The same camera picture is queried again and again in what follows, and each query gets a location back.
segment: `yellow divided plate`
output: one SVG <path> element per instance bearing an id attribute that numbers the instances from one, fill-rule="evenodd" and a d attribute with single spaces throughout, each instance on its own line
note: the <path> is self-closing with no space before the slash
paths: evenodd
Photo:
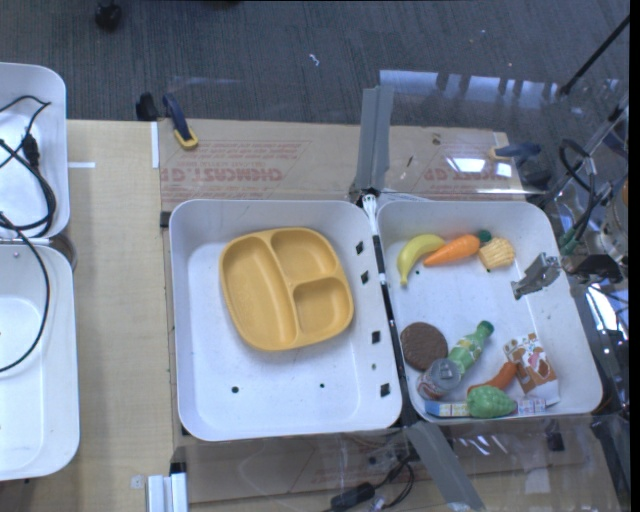
<path id="1" fill-rule="evenodd" d="M 353 318 L 353 298 L 329 241 L 308 228 L 259 231 L 229 242 L 220 282 L 240 336 L 261 350 L 332 338 Z"/>

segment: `table surface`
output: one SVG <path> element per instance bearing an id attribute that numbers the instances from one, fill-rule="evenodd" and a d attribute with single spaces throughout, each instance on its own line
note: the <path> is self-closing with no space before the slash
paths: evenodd
<path id="1" fill-rule="evenodd" d="M 172 406 L 160 173 L 149 123 L 68 121 L 81 441 L 68 466 L 21 486 L 17 510 L 142 511 L 146 477 L 167 475 L 176 431 Z M 618 509 L 595 438 L 571 465 L 480 474 L 491 509 L 562 508 L 571 500 Z M 0 499 L 9 495 L 0 486 Z M 399 492 L 401 484 L 389 488 Z M 194 510 L 323 510 L 334 493 L 194 504 Z M 430 480 L 396 510 L 449 510 Z"/>

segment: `blue and yellow clamp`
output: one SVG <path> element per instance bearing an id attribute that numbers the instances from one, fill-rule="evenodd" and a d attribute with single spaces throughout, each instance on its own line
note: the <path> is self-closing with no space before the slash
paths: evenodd
<path id="1" fill-rule="evenodd" d="M 198 145 L 198 137 L 187 124 L 187 120 L 175 96 L 170 92 L 166 93 L 162 97 L 162 103 L 167 108 L 167 115 L 173 119 L 173 134 L 176 136 L 180 146 L 183 149 L 195 148 Z"/>

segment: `snack package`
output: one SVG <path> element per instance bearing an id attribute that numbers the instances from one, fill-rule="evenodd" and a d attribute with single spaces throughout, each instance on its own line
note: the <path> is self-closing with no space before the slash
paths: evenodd
<path id="1" fill-rule="evenodd" d="M 543 398 L 547 406 L 560 401 L 558 377 L 535 333 L 512 339 L 504 351 L 518 365 L 516 378 L 528 398 Z"/>

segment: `gray carpet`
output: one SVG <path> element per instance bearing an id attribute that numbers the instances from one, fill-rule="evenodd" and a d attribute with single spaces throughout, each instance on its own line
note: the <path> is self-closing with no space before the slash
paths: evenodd
<path id="1" fill-rule="evenodd" d="M 70 119 L 107 120 L 135 120 L 143 92 L 164 113 L 171 91 L 187 117 L 358 124 L 381 71 L 413 72 L 384 73 L 394 124 L 505 131 L 557 173 L 560 140 L 584 144 L 629 87 L 627 27 L 568 97 L 549 96 L 630 0 L 116 3 L 107 32 L 88 0 L 0 0 L 0 61 L 57 71 Z"/>

